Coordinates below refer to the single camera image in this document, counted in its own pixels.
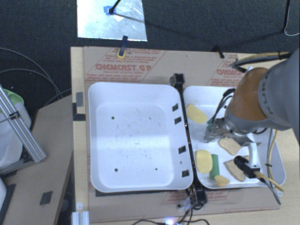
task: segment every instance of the green lid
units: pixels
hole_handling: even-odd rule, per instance
[[[23,98],[21,98],[18,94],[15,94],[14,92],[11,92],[9,90],[4,89],[6,95],[10,99],[10,101],[13,103],[13,105],[18,104],[19,102],[22,102],[24,104]]]

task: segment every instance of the wooden edge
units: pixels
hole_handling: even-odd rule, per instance
[[[82,47],[71,47],[71,76],[72,76],[72,103],[76,103],[77,93],[84,98],[84,55]],[[76,107],[78,114],[85,114],[85,104]],[[85,121],[73,121],[74,140],[74,174],[75,174],[75,208],[76,211],[89,210],[88,193],[88,163],[86,149]]]

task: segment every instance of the dark gray floor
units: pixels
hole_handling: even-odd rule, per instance
[[[291,0],[291,34],[299,31],[299,1]],[[237,53],[299,47],[299,36],[281,32],[286,0],[142,2],[148,42],[128,42],[128,47],[210,51],[219,45],[224,52]],[[120,41],[78,38],[76,27],[76,0],[0,0],[0,47],[38,62],[61,91],[70,88],[71,46],[120,45]],[[35,69],[20,56],[0,51],[0,71],[8,68]],[[26,72],[0,74],[0,83],[24,97],[31,116],[55,95],[45,79]]]

